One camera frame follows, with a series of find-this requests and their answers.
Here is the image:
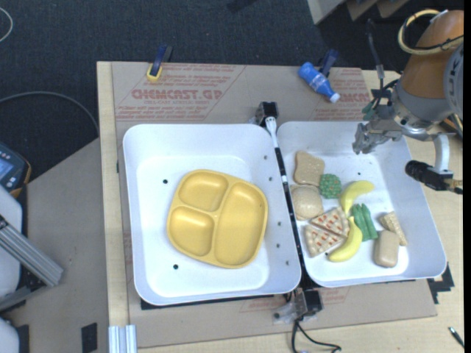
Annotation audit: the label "black block with thin wires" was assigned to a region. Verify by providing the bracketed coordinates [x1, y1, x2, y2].
[253, 101, 279, 125]
[274, 288, 325, 325]

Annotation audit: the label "black pen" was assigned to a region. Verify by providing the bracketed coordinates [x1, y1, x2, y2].
[447, 326, 464, 348]

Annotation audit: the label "brown cardboard board red print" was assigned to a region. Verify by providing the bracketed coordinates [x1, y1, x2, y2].
[110, 61, 439, 349]

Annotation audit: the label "round tan bread bun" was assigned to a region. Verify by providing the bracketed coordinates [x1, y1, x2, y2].
[290, 185, 325, 221]

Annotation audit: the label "black cylinder on white bracket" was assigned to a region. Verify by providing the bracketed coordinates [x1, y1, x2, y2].
[404, 133, 456, 193]

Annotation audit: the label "tan toast slice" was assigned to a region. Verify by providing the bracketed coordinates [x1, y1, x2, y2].
[292, 150, 326, 188]

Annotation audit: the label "white plastic tray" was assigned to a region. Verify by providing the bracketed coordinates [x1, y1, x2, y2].
[122, 123, 302, 307]
[275, 121, 448, 288]

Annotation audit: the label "thin black and white rod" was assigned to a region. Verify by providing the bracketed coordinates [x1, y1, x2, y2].
[265, 116, 307, 290]

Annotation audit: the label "green beans bundle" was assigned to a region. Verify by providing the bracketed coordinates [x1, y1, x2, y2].
[350, 203, 380, 243]

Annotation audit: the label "green peas and carrots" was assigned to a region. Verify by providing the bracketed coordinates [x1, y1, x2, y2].
[318, 174, 343, 200]

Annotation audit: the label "pizza slice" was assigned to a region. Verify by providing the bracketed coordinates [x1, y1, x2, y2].
[309, 207, 351, 239]
[303, 224, 347, 258]

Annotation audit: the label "tan bread loaf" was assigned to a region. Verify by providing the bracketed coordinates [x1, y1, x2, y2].
[372, 229, 401, 268]

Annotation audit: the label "yellow banana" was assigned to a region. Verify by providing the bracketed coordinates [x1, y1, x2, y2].
[339, 179, 375, 216]
[327, 215, 364, 263]

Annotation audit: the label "yellow divided plate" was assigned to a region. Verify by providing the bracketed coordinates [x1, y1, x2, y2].
[166, 168, 269, 270]

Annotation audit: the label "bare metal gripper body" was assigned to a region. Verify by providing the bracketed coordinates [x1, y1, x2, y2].
[365, 104, 431, 142]

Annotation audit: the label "blue plastic bottle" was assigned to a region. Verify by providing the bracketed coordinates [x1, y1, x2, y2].
[297, 61, 341, 104]

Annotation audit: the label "tan waffle wedge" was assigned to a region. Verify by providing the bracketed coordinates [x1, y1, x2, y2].
[378, 211, 408, 247]

